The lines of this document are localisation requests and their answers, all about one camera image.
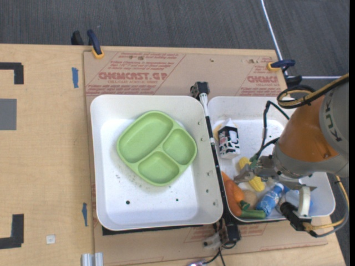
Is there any black block with thin wires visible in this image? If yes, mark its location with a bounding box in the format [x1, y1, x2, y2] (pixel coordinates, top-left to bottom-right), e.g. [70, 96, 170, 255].
[221, 222, 241, 244]
[190, 81, 210, 98]

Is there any white plastic tray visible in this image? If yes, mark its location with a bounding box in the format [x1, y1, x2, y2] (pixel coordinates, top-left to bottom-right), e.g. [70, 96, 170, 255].
[207, 96, 337, 223]
[90, 94, 224, 232]

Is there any green divided plate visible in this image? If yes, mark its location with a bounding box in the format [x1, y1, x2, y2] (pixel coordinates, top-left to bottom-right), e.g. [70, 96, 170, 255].
[116, 110, 198, 187]

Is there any black cylinder on white bracket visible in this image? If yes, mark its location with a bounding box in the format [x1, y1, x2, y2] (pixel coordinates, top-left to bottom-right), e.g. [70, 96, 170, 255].
[279, 186, 313, 232]

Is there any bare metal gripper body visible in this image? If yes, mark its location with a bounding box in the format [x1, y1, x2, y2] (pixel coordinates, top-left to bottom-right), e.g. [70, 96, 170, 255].
[251, 155, 281, 180]

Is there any orange carrot with green stem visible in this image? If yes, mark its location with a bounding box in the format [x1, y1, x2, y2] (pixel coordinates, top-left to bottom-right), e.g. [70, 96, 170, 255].
[225, 180, 251, 211]
[221, 171, 267, 220]

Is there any yellow corn cob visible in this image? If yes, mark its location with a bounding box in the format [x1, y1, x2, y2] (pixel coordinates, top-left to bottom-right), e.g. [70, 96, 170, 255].
[238, 156, 266, 193]

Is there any white cow-print milk carton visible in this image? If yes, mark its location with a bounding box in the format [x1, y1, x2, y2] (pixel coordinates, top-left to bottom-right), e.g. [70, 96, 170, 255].
[217, 118, 241, 160]

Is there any beige toy potato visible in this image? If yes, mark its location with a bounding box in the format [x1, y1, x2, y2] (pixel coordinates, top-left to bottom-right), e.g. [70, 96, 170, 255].
[243, 190, 260, 211]

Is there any brown cardboard board red print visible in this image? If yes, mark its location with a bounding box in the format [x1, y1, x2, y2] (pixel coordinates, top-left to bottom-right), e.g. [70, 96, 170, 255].
[83, 46, 328, 266]

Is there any yellow toy food piece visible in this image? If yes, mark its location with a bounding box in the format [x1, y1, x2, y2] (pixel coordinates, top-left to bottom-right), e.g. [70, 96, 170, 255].
[212, 122, 223, 141]

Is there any blue and white bottle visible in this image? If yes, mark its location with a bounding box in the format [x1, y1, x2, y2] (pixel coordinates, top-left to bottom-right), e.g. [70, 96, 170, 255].
[255, 182, 290, 216]

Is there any thin black and white rod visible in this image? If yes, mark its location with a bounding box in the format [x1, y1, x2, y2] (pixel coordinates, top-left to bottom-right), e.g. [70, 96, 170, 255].
[199, 92, 231, 224]

